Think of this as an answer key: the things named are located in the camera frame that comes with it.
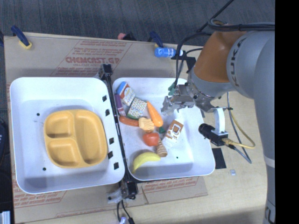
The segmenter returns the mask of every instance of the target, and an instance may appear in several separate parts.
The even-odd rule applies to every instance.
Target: white tray
[[[10,86],[16,180],[31,194],[119,182],[125,173],[106,85],[95,78],[22,77]],[[60,168],[46,152],[43,123],[52,112],[87,109],[102,120],[108,152],[95,166]]]
[[[173,83],[173,78],[119,78],[113,83],[115,92],[122,81],[126,81],[136,93],[136,97],[150,101],[160,112],[164,97],[168,95],[168,87]],[[178,84],[186,80],[179,79]],[[150,117],[147,110],[144,116]],[[161,161],[147,162],[131,175],[140,181],[181,178],[190,176],[208,175],[215,169],[215,160],[208,139],[198,132],[198,127],[203,123],[202,115],[197,107],[185,108],[175,111],[170,116],[162,116],[163,128],[168,126],[173,119],[184,125],[180,134],[179,144],[168,150],[168,155]],[[142,135],[144,131],[120,123],[121,136],[124,144],[128,168],[131,172],[134,158],[144,151],[155,151],[155,147],[144,144]]]

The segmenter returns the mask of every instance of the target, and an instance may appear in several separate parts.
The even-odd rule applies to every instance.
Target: gray carpet
[[[164,43],[179,43],[196,32],[229,0],[0,0],[0,30],[117,38],[132,32],[147,41],[154,30]],[[231,24],[275,22],[275,0],[235,0],[218,19]],[[207,37],[188,41],[204,45]],[[0,118],[7,122],[4,50],[0,47]],[[0,171],[10,172],[6,155]]]

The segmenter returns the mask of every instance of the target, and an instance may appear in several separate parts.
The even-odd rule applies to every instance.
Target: plastic toy food
[[[119,94],[114,94],[114,99],[117,107],[117,111],[120,115],[126,116],[126,113],[123,109],[122,103],[121,103],[121,97]]]
[[[120,86],[116,90],[116,94],[120,95],[122,103],[127,106],[131,105],[135,97],[135,92],[125,81],[120,84]]]
[[[145,133],[142,138],[147,146],[157,146],[160,139],[158,133]]]
[[[146,102],[138,98],[134,98],[127,116],[132,119],[139,119],[146,108]]]
[[[160,160],[161,160],[161,157],[154,152],[142,153],[134,159],[132,173],[135,173],[135,171],[145,162],[160,161]]]
[[[158,141],[158,145],[157,145],[157,150],[156,150],[157,155],[159,155],[160,157],[166,157],[167,156],[167,150],[165,148],[165,146],[162,144],[161,139],[159,139]]]
[[[167,148],[171,148],[173,145],[175,145],[179,140],[183,127],[183,124],[174,119],[162,140],[163,145]]]
[[[158,111],[154,108],[154,106],[149,101],[147,101],[147,104],[148,104],[149,115],[154,125],[157,127],[161,127],[163,125],[163,120],[161,115],[158,113]]]
[[[126,116],[120,116],[119,119],[120,119],[120,122],[125,125],[139,127],[139,122],[136,119],[130,119],[130,118],[127,118]]]
[[[138,123],[139,123],[139,127],[147,133],[153,132],[155,129],[155,125],[153,121],[151,121],[151,119],[141,117],[139,118]]]

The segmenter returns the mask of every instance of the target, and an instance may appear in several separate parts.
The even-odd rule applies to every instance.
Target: small food package
[[[122,116],[126,116],[126,112],[122,106],[122,103],[121,103],[121,97],[119,94],[114,94],[114,99],[115,99],[115,103],[116,103],[116,108],[117,108],[117,111],[120,115]]]
[[[116,94],[120,95],[121,102],[127,106],[130,106],[135,98],[135,92],[125,81],[121,82],[120,86],[116,90]]]
[[[132,119],[139,119],[140,117],[142,117],[146,106],[146,102],[135,97],[127,113],[127,116]]]
[[[167,149],[171,148],[173,145],[175,145],[178,142],[183,127],[184,125],[175,119],[171,122],[168,130],[166,131],[166,135],[162,140],[163,145]]]

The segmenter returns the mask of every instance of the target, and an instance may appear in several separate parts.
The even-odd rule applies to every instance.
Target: toy banana
[[[136,169],[138,169],[145,162],[160,161],[160,160],[161,160],[161,157],[154,152],[142,153],[134,159],[132,173],[135,173]]]

